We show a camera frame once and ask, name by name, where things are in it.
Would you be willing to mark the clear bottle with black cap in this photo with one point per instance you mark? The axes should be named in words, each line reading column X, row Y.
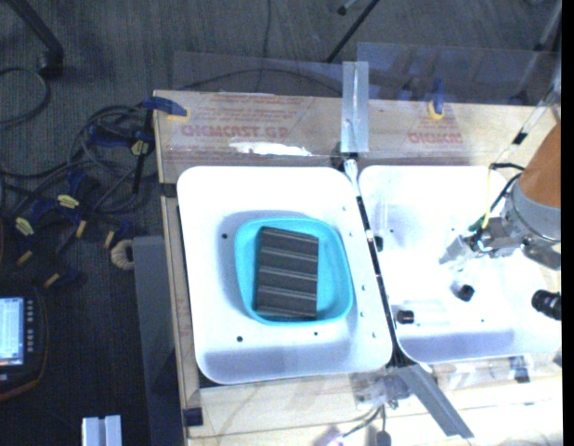
column 405, row 316

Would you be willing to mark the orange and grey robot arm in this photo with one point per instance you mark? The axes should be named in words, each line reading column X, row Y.
column 540, row 170

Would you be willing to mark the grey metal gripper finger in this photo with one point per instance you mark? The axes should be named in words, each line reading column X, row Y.
column 456, row 250

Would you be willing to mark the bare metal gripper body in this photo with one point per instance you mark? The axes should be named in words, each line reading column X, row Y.
column 500, row 240

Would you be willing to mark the brown cardboard board red print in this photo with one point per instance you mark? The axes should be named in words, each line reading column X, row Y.
column 268, row 128

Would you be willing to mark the blue bowl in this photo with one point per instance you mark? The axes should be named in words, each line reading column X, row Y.
column 335, row 272

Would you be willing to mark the dark grey ribbed block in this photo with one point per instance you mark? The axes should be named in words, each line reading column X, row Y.
column 287, row 272

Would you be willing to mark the black cylinder on white bracket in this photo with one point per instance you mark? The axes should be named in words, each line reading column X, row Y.
column 547, row 303

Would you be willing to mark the small black cap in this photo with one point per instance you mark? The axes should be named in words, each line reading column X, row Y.
column 465, row 292

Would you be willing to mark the white plastic tray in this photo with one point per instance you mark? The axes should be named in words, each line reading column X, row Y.
column 208, row 249
column 426, row 230

